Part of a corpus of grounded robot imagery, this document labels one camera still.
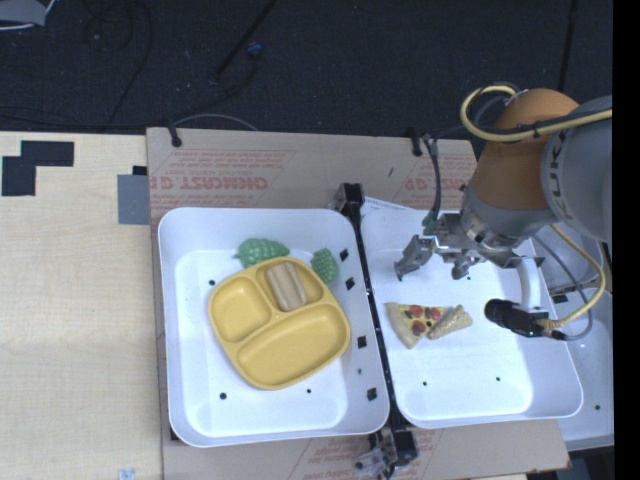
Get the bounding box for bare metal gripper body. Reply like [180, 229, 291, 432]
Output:
[430, 212, 521, 269]

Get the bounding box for beige toy bread wedge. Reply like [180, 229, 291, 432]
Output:
[425, 303, 474, 341]

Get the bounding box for toy pizza slice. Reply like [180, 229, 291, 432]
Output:
[384, 301, 448, 351]

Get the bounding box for green toy grapes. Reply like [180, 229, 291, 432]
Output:
[310, 247, 340, 286]
[233, 237, 291, 270]

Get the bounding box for white plastic tray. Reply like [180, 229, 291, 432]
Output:
[359, 201, 585, 430]
[157, 206, 392, 449]

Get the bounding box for beige toy sausage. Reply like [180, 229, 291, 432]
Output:
[264, 261, 309, 313]

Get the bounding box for brown cardboard board red print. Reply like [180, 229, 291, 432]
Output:
[145, 127, 572, 480]

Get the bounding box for yellow divided plate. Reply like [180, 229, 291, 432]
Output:
[206, 255, 352, 391]

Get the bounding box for black cylinder on white bracket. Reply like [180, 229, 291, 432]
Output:
[483, 255, 552, 340]

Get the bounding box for black block with thin wires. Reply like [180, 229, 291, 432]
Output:
[388, 430, 417, 468]
[330, 182, 365, 215]

